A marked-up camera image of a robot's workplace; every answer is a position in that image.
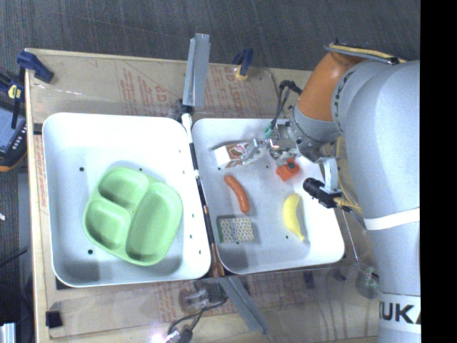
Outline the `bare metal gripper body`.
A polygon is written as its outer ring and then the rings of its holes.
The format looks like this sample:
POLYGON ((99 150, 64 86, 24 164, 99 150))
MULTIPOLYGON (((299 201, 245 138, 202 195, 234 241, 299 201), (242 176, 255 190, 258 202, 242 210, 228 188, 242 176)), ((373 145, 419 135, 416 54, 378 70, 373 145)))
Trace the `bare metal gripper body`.
POLYGON ((267 149, 275 160, 304 156, 309 161, 318 162, 323 156, 320 151, 322 145, 294 123, 267 125, 267 149))

